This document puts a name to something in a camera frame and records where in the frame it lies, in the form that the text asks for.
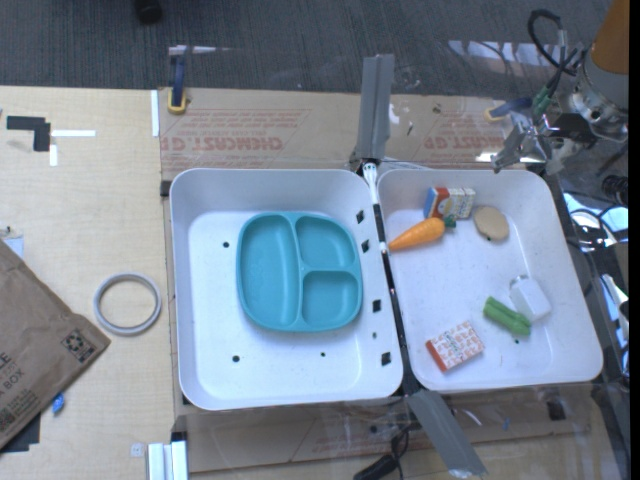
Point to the orange carrot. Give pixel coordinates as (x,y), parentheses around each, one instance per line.
(420,234)

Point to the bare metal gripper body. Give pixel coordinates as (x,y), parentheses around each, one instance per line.
(575,125)

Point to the green toy vegetable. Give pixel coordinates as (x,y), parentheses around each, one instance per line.
(505,315)

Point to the orange and white packet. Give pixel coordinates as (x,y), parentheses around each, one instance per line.
(455,346)

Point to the white plastic bottle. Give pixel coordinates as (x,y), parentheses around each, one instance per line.
(530,299)

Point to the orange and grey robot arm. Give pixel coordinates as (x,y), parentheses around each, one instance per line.
(611,38)

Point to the white plastic tray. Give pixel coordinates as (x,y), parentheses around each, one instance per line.
(465,288)
(280,368)

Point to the orange blue white carton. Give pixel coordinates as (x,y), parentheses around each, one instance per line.
(450,203)

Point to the black chair wheel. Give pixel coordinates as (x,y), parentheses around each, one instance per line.
(148,8)

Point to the brown cardboard board red print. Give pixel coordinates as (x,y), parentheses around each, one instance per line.
(300,133)

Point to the blue divided plate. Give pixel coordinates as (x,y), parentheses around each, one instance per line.
(270,268)

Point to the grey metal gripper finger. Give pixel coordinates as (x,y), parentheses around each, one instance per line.
(539,149)
(511,148)

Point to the tan round biscuit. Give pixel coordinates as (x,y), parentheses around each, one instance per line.
(491,223)

